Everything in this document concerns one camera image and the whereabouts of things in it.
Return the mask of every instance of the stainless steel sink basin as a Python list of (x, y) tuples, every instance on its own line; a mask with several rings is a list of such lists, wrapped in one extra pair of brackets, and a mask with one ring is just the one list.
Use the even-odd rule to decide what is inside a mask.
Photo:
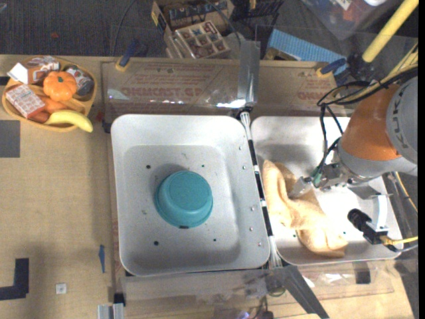
[[(258, 268), (270, 256), (240, 122), (226, 116), (125, 115), (112, 124), (120, 258), (139, 276)], [(213, 207), (180, 229), (155, 209), (158, 185), (186, 169), (203, 176)]]
[[(340, 118), (345, 128), (348, 118)], [(332, 118), (325, 119), (327, 138), (332, 143), (339, 136), (339, 130)], [(264, 160), (283, 163), (296, 177), (309, 176), (323, 157), (323, 134), (318, 117), (271, 117), (263, 116), (252, 122), (252, 137), (260, 166)], [(370, 186), (386, 194), (383, 179), (377, 178)], [(399, 255), (382, 245), (371, 245), (363, 238), (348, 221), (347, 214), (353, 208), (358, 208), (370, 216), (374, 212), (374, 203), (357, 197), (346, 187), (336, 187), (331, 191), (315, 190), (321, 208), (332, 220), (335, 228), (349, 242), (345, 257), (327, 259), (307, 250), (298, 240), (296, 232), (285, 228), (271, 219), (272, 229), (276, 237), (279, 254), (293, 265), (319, 265), (353, 261), (371, 261), (393, 259)], [(389, 202), (386, 225), (388, 235), (401, 238), (400, 229)]]

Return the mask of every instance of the orange pumpkin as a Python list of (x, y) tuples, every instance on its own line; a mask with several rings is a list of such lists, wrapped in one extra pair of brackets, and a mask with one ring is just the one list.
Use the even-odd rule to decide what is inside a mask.
[(76, 94), (77, 82), (68, 72), (51, 71), (44, 79), (43, 91), (55, 102), (64, 102)]

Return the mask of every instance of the blue bowl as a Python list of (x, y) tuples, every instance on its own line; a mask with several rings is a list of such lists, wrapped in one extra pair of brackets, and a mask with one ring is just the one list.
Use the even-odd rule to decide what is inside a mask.
[(155, 193), (155, 207), (170, 225), (193, 228), (209, 218), (213, 193), (201, 175), (182, 170), (161, 182)]

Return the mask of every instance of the tan countertop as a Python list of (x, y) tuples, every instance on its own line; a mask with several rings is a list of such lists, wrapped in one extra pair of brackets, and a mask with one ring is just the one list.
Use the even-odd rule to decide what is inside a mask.
[[(26, 57), (0, 55), (0, 76)], [(99, 82), (101, 63), (110, 61), (106, 57), (63, 58), (80, 64)], [(91, 134), (78, 129), (49, 132), (22, 122), (20, 158), (0, 158), (0, 287), (13, 284), (15, 259), (29, 258), (30, 266), (27, 297), (0, 301), (3, 319), (96, 318), (98, 305), (112, 301), (110, 135), (96, 121), (100, 110), (99, 90), (89, 115), (94, 123)], [(12, 119), (0, 108), (0, 120)], [(100, 245), (106, 252), (105, 273), (98, 257)], [(388, 271), (393, 292), (323, 300), (323, 307), (331, 318), (413, 318), (400, 276), (390, 263)], [(67, 293), (55, 294), (55, 285), (63, 282)], [(271, 304), (270, 308), (275, 318), (317, 318), (304, 314), (299, 304)], [(211, 313), (206, 309), (199, 314), (145, 317), (140, 307), (126, 307), (126, 318), (210, 318)]]

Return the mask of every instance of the banana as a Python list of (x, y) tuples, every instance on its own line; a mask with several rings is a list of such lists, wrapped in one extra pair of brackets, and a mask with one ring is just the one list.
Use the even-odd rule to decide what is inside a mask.
[(85, 115), (75, 110), (59, 110), (53, 112), (44, 124), (73, 124), (84, 131), (93, 131), (92, 122)]

